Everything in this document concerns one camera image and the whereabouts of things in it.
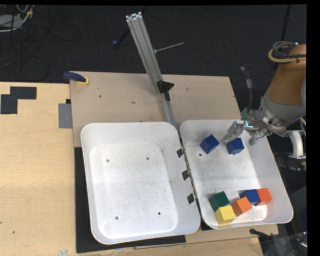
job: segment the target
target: green cube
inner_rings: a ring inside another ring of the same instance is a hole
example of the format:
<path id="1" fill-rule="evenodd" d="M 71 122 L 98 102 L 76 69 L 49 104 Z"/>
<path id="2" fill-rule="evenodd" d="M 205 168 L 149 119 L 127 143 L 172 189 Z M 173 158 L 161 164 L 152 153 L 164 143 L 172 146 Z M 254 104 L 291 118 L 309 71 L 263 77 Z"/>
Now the green cube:
<path id="1" fill-rule="evenodd" d="M 209 202 L 214 211 L 218 210 L 219 207 L 230 204 L 230 201 L 224 191 L 211 196 L 209 198 Z"/>

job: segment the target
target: colored block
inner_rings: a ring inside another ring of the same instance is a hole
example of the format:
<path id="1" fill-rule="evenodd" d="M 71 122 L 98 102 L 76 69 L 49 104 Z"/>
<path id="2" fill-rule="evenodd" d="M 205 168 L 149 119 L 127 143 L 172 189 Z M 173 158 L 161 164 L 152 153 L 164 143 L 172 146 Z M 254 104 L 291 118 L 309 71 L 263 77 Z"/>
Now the colored block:
<path id="1" fill-rule="evenodd" d="M 255 206 L 263 206 L 272 200 L 269 190 L 267 188 L 260 188 L 256 190 L 259 196 L 259 202 Z"/>
<path id="2" fill-rule="evenodd" d="M 201 142 L 200 147 L 206 154 L 209 154 L 219 144 L 219 141 L 211 134 Z"/>
<path id="3" fill-rule="evenodd" d="M 236 200 L 235 202 L 233 202 L 231 204 L 231 206 L 232 206 L 232 209 L 234 211 L 235 216 L 237 216 L 237 217 L 239 215 L 249 211 L 250 209 L 252 209 L 252 205 L 246 196 Z"/>
<path id="4" fill-rule="evenodd" d="M 260 202 L 260 197 L 256 189 L 248 189 L 240 194 L 240 198 L 247 197 L 251 204 Z"/>
<path id="5" fill-rule="evenodd" d="M 224 191 L 214 194 L 209 198 L 210 205 L 214 211 L 219 207 L 230 204 L 230 201 Z"/>
<path id="6" fill-rule="evenodd" d="M 241 138 L 236 138 L 233 141 L 230 141 L 226 144 L 229 155 L 235 155 L 240 153 L 244 148 Z"/>
<path id="7" fill-rule="evenodd" d="M 219 207 L 214 213 L 219 225 L 230 223 L 236 218 L 231 205 Z"/>

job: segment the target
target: black bracket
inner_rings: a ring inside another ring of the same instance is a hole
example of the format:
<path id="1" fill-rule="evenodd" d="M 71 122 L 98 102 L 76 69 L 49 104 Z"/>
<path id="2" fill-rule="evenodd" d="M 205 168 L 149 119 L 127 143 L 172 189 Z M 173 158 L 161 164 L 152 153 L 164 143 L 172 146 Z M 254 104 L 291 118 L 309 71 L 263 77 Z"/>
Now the black bracket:
<path id="1" fill-rule="evenodd" d="M 165 99 L 170 101 L 169 90 L 174 87 L 175 84 L 171 82 L 158 81 L 156 85 L 158 86 L 159 92 L 164 94 Z"/>

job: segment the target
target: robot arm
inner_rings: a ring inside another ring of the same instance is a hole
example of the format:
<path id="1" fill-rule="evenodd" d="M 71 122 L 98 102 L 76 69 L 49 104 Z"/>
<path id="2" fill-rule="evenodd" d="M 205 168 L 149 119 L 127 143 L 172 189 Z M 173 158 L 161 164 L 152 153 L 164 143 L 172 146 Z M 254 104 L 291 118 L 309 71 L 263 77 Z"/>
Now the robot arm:
<path id="1" fill-rule="evenodd" d="M 280 51 L 282 48 L 291 50 L 283 53 Z M 227 144 L 235 140 L 243 130 L 251 135 L 250 145 L 275 133 L 281 137 L 290 137 L 293 144 L 293 154 L 290 157 L 305 158 L 301 139 L 303 131 L 287 130 L 287 127 L 306 115 L 307 46 L 285 41 L 276 42 L 268 56 L 270 60 L 279 63 L 279 67 L 261 99 L 259 109 L 246 107 L 241 113 L 243 123 L 234 122 L 223 142 Z M 251 89 L 252 84 L 248 77 L 247 85 Z"/>

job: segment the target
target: white tray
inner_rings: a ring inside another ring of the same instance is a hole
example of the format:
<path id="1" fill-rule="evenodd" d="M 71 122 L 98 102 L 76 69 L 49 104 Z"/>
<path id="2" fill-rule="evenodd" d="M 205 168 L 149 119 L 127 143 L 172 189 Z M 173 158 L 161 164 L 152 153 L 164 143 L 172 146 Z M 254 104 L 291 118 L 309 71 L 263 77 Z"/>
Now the white tray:
<path id="1" fill-rule="evenodd" d="M 91 231 L 102 244 L 200 226 L 178 131 L 167 122 L 91 123 L 81 132 Z"/>
<path id="2" fill-rule="evenodd" d="M 293 217 L 293 208 L 268 139 L 264 137 L 255 145 L 249 145 L 250 135 L 244 131 L 240 136 L 244 150 L 230 155 L 222 139 L 234 121 L 242 122 L 240 120 L 187 120 L 180 126 L 180 134 L 204 222 L 213 229 L 289 222 Z M 206 154 L 200 147 L 200 143 L 211 134 L 220 144 Z M 233 203 L 240 198 L 240 192 L 260 188 L 269 189 L 272 201 L 266 205 L 253 206 L 251 210 L 236 217 L 229 224 L 218 224 L 209 203 L 209 197 L 224 191 L 230 203 Z"/>

